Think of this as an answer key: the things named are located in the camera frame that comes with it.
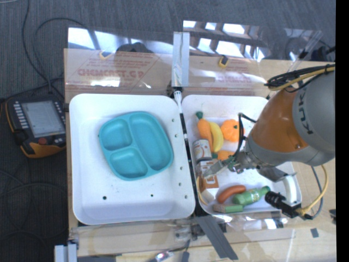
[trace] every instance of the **green bottle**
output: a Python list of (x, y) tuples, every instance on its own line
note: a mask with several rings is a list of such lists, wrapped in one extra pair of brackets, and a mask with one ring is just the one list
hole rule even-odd
[(235, 194), (233, 203), (238, 205), (251, 205), (259, 201), (264, 195), (270, 191), (269, 186), (263, 186), (262, 188), (254, 188), (247, 190), (243, 193)]

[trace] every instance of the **blue dish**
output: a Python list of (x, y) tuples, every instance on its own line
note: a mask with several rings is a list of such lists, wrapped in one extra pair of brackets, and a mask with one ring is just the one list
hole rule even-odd
[(99, 130), (99, 141), (110, 168), (123, 180), (152, 176), (173, 162), (170, 141), (148, 112), (130, 112), (107, 121)]

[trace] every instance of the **can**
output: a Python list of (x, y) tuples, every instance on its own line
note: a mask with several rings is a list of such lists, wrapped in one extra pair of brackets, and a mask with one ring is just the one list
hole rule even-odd
[(212, 154), (207, 139), (199, 139), (192, 143), (196, 163), (212, 160)]

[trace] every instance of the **yellow banana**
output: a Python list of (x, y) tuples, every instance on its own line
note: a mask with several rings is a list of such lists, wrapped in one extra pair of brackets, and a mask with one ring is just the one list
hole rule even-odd
[(218, 152), (223, 147), (224, 137), (219, 125), (209, 121), (209, 127), (213, 137), (213, 152)]

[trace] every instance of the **sausage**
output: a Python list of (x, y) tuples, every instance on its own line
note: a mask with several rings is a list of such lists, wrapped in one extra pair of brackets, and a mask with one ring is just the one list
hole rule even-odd
[(223, 204), (226, 201), (226, 199), (228, 199), (231, 195), (237, 194), (237, 193), (243, 193), (245, 191), (246, 191), (246, 186), (243, 186), (241, 184), (228, 187), (218, 195), (217, 201), (218, 203)]

